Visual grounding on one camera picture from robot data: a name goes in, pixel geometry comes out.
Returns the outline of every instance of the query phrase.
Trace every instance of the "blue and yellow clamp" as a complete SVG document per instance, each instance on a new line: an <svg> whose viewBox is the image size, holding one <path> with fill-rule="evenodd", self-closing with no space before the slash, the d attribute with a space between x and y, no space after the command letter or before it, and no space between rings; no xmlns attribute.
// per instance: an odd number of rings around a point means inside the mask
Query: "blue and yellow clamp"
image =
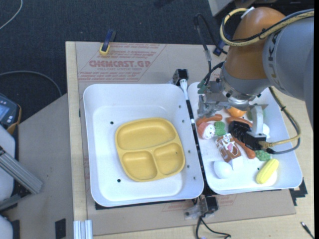
<svg viewBox="0 0 319 239"><path fill-rule="evenodd" d="M104 43L101 44L101 47L100 47L101 56L106 56L106 54L108 54L110 50L110 42L113 42L113 40L115 39L115 36L116 36L116 31L109 29L105 37L105 41Z"/></svg>

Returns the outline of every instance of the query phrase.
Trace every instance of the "yellow plate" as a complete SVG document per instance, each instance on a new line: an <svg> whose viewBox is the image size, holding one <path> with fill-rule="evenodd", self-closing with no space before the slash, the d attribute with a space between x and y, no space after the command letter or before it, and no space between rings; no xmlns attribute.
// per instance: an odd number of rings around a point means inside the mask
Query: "yellow plate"
<svg viewBox="0 0 319 239"><path fill-rule="evenodd" d="M138 119L121 125L115 143L126 174L139 182L179 173L185 155L173 124L163 118Z"/></svg>

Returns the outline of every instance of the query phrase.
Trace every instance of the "yellow corn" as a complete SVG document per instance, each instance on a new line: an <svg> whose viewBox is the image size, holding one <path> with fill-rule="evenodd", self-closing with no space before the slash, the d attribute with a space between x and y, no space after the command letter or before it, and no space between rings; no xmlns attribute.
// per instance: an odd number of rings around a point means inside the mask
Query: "yellow corn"
<svg viewBox="0 0 319 239"><path fill-rule="evenodd" d="M270 176L277 170L279 166L279 161L275 158L272 158L267 161L262 169L257 174L256 181L259 184L264 184Z"/></svg>

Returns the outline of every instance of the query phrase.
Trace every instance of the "dark floor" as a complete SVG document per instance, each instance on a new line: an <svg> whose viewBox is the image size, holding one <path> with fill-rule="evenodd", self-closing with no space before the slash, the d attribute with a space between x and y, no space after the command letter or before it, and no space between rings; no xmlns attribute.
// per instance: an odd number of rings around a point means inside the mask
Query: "dark floor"
<svg viewBox="0 0 319 239"><path fill-rule="evenodd" d="M0 0L0 27L19 8L19 0ZM268 4L284 13L314 7L314 0ZM66 41L103 41L109 28L117 42L200 44L192 19L203 14L216 40L225 12L211 16L208 0L23 0L16 18L0 29L0 93L22 107L22 121L64 94ZM208 44L212 41L205 37Z"/></svg>

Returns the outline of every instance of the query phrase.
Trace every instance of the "brown sausage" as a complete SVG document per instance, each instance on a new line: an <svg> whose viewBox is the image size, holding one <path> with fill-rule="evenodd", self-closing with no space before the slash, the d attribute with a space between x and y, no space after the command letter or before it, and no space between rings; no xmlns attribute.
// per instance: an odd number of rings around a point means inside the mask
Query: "brown sausage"
<svg viewBox="0 0 319 239"><path fill-rule="evenodd" d="M223 119L223 116L221 114L215 114L214 116L212 117L203 117L203 118L199 118L197 121L196 121L196 126L199 126L201 123L203 122L208 122L208 121L221 121Z"/></svg>
<svg viewBox="0 0 319 239"><path fill-rule="evenodd" d="M228 124L230 124L232 121L239 121L239 122L248 124L249 127L253 127L253 124L250 121L246 120L246 119L238 118L238 117L228 117L228 118L226 118L226 122Z"/></svg>
<svg viewBox="0 0 319 239"><path fill-rule="evenodd" d="M237 143L240 147L242 147L244 149L244 151L246 152L248 158L253 159L253 158L256 157L255 151L253 151L252 149L248 148L243 142L241 142L237 138L234 138L234 141L235 141L235 143Z"/></svg>

